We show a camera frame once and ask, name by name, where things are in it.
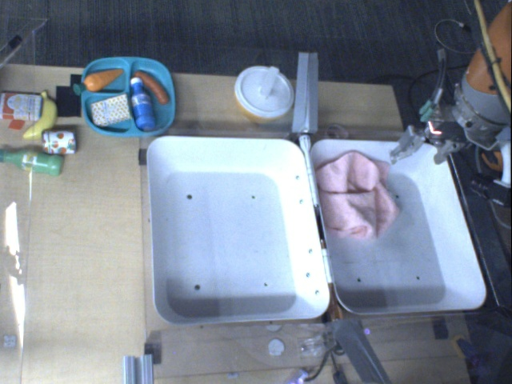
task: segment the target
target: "blue divided tray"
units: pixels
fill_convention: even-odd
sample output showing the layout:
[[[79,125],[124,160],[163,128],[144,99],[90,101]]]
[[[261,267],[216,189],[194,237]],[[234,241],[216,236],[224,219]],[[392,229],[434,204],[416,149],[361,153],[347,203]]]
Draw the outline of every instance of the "blue divided tray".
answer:
[[[112,70],[121,68],[124,73],[112,81],[99,92],[83,91],[81,94],[82,113],[87,124],[100,134],[112,135],[116,137],[144,137],[163,134],[173,123],[176,113],[176,97],[174,96],[174,84],[169,70],[160,62],[150,58],[140,57],[111,57],[100,58],[91,62],[83,71],[82,81],[88,74],[98,71]],[[165,105],[160,104],[150,90],[146,90],[151,96],[153,112],[156,119],[156,128],[152,131],[142,131],[135,125],[135,120],[130,119],[111,126],[96,126],[92,121],[90,105],[110,97],[121,94],[127,94],[130,100],[130,79],[135,71],[143,71],[151,75],[165,89],[169,95],[169,102]]]

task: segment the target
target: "small can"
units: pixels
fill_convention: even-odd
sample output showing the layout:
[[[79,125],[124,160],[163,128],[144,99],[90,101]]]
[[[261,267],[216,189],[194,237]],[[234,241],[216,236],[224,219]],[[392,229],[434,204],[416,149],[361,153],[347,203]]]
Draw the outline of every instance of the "small can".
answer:
[[[74,133],[67,130],[44,131],[42,150],[47,154],[74,154],[77,150]]]

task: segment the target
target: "toy carrot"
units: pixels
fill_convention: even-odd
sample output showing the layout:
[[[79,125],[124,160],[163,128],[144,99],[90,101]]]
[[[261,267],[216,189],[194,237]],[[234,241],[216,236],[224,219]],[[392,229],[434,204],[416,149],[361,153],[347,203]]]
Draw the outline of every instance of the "toy carrot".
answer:
[[[84,90],[97,92],[103,90],[106,86],[108,86],[113,80],[119,77],[123,73],[123,70],[120,68],[115,68],[112,70],[104,70],[98,71],[96,73],[88,74],[87,77],[84,78],[82,84],[74,84],[73,91],[80,95]]]

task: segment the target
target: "yellow cup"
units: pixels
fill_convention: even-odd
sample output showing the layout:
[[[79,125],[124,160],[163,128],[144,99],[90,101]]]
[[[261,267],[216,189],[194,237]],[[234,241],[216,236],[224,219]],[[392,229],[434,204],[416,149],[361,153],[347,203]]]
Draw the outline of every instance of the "yellow cup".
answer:
[[[294,88],[276,67],[247,68],[234,84],[234,95],[243,114],[257,123],[283,117],[294,104]]]

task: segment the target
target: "pink towel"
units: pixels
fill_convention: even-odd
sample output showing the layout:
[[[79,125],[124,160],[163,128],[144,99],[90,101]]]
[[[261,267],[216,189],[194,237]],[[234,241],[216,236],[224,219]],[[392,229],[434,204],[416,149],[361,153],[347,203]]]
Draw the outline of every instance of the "pink towel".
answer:
[[[371,239],[393,223],[399,210],[386,189],[390,164],[349,152],[316,170],[327,228],[340,238]]]

